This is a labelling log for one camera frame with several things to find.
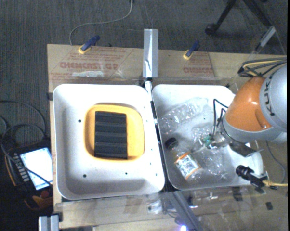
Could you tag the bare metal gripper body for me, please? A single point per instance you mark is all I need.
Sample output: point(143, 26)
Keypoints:
point(241, 149)

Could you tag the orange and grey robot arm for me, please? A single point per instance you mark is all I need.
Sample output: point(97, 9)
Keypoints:
point(248, 109)

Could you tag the crushed clear plastic bottle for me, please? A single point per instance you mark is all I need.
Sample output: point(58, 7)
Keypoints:
point(212, 162)

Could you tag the clear bottle with orange label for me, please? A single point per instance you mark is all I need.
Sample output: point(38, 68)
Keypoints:
point(187, 163)

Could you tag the white plastic tray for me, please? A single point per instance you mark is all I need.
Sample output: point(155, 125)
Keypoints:
point(174, 93)
point(70, 133)

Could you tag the black ribbed foam block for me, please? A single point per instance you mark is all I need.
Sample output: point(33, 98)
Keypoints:
point(110, 135)

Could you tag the black office chair base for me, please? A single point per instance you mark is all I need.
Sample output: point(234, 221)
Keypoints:
point(234, 1)

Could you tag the yellow plate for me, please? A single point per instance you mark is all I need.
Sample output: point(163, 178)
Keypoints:
point(89, 131)

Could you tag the brown cardboard board red print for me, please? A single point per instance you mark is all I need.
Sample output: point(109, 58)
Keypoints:
point(92, 64)

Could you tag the black cylinder on white bracket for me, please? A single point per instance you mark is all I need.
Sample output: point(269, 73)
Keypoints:
point(246, 171)

